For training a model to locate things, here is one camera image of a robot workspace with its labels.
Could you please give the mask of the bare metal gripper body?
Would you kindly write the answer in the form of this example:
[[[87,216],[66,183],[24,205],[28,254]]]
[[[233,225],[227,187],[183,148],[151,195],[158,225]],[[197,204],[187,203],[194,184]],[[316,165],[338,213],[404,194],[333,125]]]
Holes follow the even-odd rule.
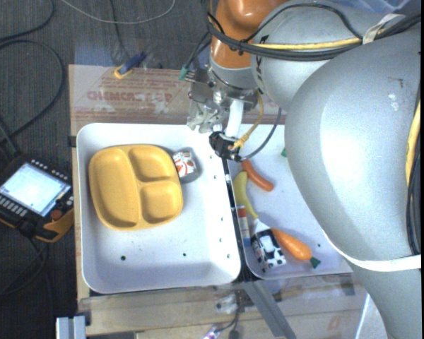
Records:
[[[189,72],[191,83],[190,98],[199,103],[211,103],[213,107],[229,112],[234,102],[243,104],[248,112],[255,108],[258,101],[257,89],[242,87],[223,80],[211,68],[198,68]]]

